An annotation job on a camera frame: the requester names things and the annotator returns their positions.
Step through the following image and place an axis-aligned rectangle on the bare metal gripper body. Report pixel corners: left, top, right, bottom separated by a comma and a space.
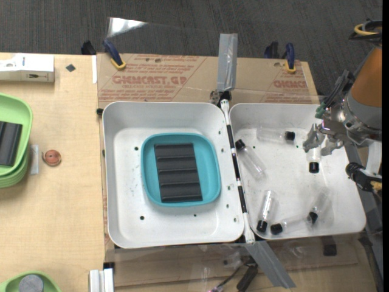
318, 103, 359, 145

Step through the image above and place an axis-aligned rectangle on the clear plastic bottle black cap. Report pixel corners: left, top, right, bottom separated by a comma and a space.
256, 189, 278, 234
305, 187, 332, 225
270, 214, 306, 235
235, 139, 269, 181
306, 146, 322, 175
256, 126, 297, 143

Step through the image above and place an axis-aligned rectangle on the white plastic tray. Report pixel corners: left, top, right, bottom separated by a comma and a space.
228, 103, 367, 241
102, 101, 246, 249

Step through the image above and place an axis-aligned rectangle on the thin black and white rod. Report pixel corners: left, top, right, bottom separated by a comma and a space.
219, 99, 256, 245

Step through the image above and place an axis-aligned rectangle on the teal plate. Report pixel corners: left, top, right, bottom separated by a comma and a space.
140, 133, 222, 208

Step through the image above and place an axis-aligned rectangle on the black ribbed insert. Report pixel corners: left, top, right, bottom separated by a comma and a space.
0, 120, 24, 167
153, 142, 204, 203

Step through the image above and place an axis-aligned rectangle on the brown cardboard board red print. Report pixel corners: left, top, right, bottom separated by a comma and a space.
96, 52, 365, 287

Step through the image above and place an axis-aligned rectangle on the brown round disc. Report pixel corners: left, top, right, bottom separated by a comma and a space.
41, 149, 63, 167

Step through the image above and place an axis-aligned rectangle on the small clear plastic tube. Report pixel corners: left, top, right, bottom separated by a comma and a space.
29, 144, 40, 176

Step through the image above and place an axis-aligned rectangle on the white cardboard box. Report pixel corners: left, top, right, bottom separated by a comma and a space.
0, 52, 56, 83

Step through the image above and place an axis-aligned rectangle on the green plate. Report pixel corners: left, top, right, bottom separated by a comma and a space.
0, 159, 31, 189
0, 92, 34, 178
0, 270, 63, 292

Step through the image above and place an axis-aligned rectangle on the grey round can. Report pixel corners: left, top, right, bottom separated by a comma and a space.
18, 274, 44, 292

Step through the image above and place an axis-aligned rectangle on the black cylinder on white bracket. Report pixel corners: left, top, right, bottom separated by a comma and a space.
345, 141, 383, 193

